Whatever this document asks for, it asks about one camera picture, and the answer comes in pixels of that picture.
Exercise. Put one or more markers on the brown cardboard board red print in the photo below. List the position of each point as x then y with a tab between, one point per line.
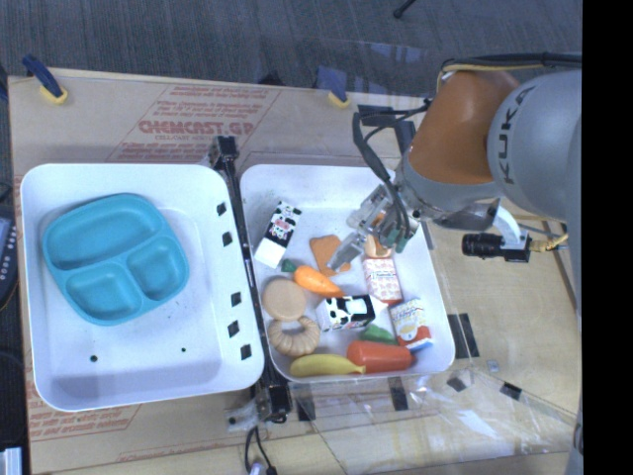
123	117

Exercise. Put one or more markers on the round tan biscuit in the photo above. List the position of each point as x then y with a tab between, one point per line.
284	299

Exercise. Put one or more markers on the tall cow print carton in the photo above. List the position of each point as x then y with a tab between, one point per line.
279	233

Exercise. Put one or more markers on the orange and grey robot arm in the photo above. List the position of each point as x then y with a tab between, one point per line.
460	131

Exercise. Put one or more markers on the small orange carrot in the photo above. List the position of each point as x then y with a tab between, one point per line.
314	280

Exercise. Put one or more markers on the green toy vegetable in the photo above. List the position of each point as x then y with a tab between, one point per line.
377	334

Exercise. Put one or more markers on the blue divided plate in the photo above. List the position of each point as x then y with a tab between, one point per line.
109	255

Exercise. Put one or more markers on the tan bread roll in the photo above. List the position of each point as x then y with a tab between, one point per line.
376	249

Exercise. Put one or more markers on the white yellow and red carton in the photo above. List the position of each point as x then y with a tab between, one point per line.
410	322

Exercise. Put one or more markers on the yellow banana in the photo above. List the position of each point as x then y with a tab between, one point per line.
321	365

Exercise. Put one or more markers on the pink and white carton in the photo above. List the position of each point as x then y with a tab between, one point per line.
383	280

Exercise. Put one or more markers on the thin black and white rod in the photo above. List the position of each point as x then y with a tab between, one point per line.
249	285

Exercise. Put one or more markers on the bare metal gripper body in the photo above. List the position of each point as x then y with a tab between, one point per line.
372	212

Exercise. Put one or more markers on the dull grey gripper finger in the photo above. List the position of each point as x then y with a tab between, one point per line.
346	253

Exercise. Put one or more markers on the tan doughnut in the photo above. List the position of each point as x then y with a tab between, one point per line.
277	342

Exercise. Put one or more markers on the short cow print carton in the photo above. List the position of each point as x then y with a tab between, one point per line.
346	312

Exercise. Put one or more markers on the white plastic tray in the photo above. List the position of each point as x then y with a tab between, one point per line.
321	191
148	364

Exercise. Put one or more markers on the orange toast slice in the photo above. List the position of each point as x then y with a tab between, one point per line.
324	250

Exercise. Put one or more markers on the black cylinder on white bracket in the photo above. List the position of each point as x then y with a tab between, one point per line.
487	245

